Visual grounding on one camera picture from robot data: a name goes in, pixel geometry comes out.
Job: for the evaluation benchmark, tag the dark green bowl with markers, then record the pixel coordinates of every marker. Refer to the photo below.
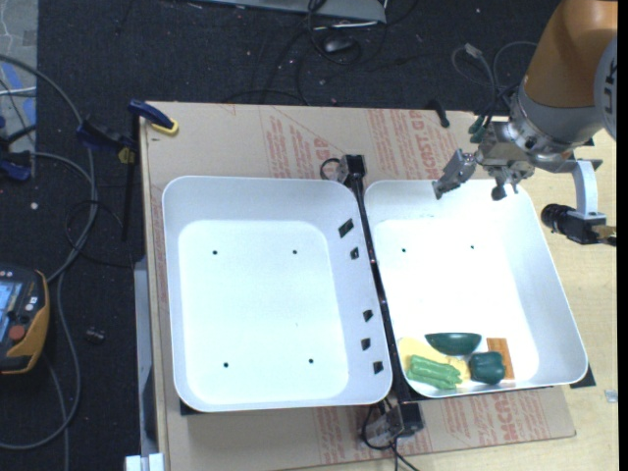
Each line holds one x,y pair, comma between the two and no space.
452,344

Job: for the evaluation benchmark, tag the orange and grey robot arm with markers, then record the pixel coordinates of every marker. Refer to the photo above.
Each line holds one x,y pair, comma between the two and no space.
569,52

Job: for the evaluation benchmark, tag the orange biscuit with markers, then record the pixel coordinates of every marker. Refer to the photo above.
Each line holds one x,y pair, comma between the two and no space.
500,345

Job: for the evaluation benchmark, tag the dark green pepper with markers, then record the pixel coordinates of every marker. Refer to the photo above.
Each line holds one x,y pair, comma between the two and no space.
486,368

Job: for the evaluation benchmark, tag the brown cardboard board red print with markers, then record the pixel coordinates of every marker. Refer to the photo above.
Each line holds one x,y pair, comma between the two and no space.
304,135

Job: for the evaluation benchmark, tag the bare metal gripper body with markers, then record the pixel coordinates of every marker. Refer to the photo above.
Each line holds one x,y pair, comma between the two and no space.
505,147

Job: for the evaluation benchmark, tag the black cylinder on white bracket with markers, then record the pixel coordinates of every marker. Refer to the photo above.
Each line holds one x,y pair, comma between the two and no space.
584,189

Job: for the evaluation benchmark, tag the yellow cheese slice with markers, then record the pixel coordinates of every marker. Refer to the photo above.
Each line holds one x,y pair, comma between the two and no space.
409,347

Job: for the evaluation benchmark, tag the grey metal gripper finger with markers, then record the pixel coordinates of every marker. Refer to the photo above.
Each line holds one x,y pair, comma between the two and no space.
503,189
454,172

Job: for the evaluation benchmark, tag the thin black rod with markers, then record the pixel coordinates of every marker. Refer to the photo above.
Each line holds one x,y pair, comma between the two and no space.
377,273

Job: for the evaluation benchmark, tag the light green asparagus bundle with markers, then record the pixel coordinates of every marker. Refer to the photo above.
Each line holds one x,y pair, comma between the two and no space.
434,373

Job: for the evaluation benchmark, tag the white plastic tray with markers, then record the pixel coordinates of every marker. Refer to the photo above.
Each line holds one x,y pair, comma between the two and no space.
471,287
260,307

